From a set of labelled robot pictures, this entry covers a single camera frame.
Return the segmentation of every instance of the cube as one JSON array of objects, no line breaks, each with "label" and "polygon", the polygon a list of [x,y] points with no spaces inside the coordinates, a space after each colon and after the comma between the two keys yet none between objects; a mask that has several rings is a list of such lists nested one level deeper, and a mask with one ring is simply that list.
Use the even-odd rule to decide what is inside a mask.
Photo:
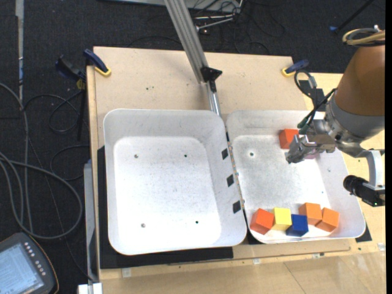
[{"label": "cube", "polygon": [[322,209],[323,219],[316,225],[324,231],[332,232],[339,225],[340,214],[332,209]]},{"label": "cube", "polygon": [[290,209],[275,207],[273,214],[275,218],[274,225],[271,228],[272,230],[286,231],[292,225],[292,213]]},{"label": "cube", "polygon": [[267,233],[274,224],[274,214],[259,208],[252,216],[250,228],[260,234]]},{"label": "cube", "polygon": [[279,143],[282,149],[290,149],[290,144],[294,139],[294,135],[298,134],[296,129],[284,129],[279,133]]},{"label": "cube", "polygon": [[323,219],[321,206],[318,203],[305,203],[298,208],[298,213],[307,216],[309,225],[316,225]]},{"label": "cube", "polygon": [[292,225],[286,230],[286,235],[303,236],[309,231],[307,217],[302,214],[292,214]]}]

